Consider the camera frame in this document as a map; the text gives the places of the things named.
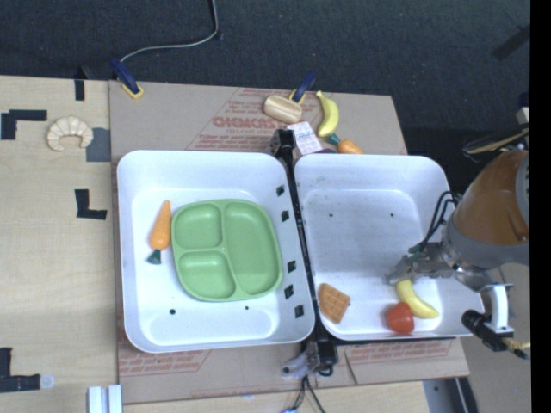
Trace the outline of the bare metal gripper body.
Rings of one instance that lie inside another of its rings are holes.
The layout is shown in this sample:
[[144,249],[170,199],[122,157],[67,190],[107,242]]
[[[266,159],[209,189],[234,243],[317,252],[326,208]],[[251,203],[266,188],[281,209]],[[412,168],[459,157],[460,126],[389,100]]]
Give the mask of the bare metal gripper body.
[[408,254],[418,254],[418,269],[412,280],[454,278],[475,293],[485,292],[496,285],[486,269],[468,262],[449,243],[418,243],[408,250]]

